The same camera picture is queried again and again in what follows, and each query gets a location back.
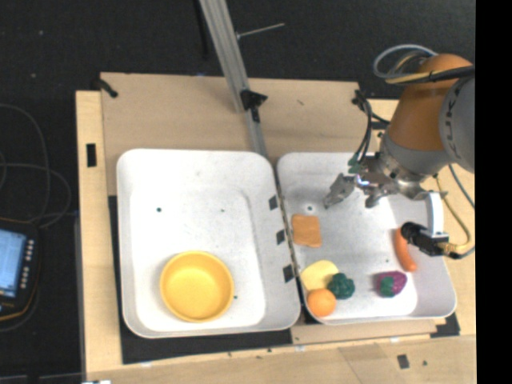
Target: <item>orange square block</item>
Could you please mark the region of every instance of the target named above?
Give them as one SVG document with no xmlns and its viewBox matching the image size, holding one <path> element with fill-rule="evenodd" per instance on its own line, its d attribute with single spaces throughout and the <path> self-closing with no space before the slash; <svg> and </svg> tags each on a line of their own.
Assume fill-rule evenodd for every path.
<svg viewBox="0 0 512 384">
<path fill-rule="evenodd" d="M 291 217 L 291 226 L 294 243 L 297 245 L 309 247 L 320 247 L 322 245 L 318 216 L 295 214 Z"/>
</svg>

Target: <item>orange fruit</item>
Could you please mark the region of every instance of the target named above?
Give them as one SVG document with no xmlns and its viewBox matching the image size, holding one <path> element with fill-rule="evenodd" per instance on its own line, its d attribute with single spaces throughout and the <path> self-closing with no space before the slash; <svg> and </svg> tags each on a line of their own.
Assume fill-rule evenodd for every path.
<svg viewBox="0 0 512 384">
<path fill-rule="evenodd" d="M 307 305 L 315 316 L 328 316 L 336 308 L 336 296 L 329 289 L 315 289 L 307 295 Z"/>
</svg>

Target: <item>blue screen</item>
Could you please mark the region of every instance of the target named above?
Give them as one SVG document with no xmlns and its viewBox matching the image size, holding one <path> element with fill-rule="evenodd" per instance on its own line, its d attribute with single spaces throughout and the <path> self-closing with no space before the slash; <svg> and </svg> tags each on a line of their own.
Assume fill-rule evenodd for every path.
<svg viewBox="0 0 512 384">
<path fill-rule="evenodd" d="M 4 296 L 16 297 L 25 243 L 24 234 L 0 229 L 0 291 Z"/>
</svg>

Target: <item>orange carrot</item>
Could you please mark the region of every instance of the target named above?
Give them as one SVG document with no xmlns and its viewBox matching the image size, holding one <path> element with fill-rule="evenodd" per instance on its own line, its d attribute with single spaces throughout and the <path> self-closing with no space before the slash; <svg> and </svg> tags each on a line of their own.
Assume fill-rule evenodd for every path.
<svg viewBox="0 0 512 384">
<path fill-rule="evenodd" d="M 417 269 L 418 265 L 409 254 L 407 239 L 402 236 L 400 228 L 396 229 L 394 232 L 394 251 L 398 256 L 398 261 L 405 271 L 414 272 Z"/>
</svg>

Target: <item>white tray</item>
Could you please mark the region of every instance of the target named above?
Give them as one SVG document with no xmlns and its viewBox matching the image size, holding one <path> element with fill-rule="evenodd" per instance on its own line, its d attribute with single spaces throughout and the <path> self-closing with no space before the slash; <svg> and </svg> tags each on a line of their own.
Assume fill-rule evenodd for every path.
<svg viewBox="0 0 512 384">
<path fill-rule="evenodd" d="M 456 297 L 443 258 L 427 256 L 414 246 L 410 246 L 410 252 L 418 268 L 406 273 L 405 289 L 394 298 L 379 297 L 375 291 L 375 274 L 403 271 L 394 254 L 394 229 L 407 221 L 425 226 L 427 206 L 393 195 L 367 209 L 366 196 L 356 189 L 345 201 L 326 210 L 322 200 L 338 174 L 348 174 L 351 157 L 352 154 L 293 153 L 278 161 L 278 180 L 289 227 L 294 214 L 316 215 L 320 221 L 322 247 L 293 244 L 299 273 L 309 264 L 327 259 L 355 284 L 352 298 L 338 300 L 335 312 L 316 319 L 337 325 L 450 315 Z M 442 210 L 435 214 L 436 220 L 442 218 Z"/>
<path fill-rule="evenodd" d="M 118 160 L 117 181 L 122 312 L 134 333 L 232 334 L 297 321 L 297 284 L 283 273 L 290 248 L 267 160 L 251 152 L 130 150 Z M 160 297 L 162 268 L 186 250 L 218 256 L 233 275 L 233 303 L 216 320 L 184 322 Z"/>
</svg>

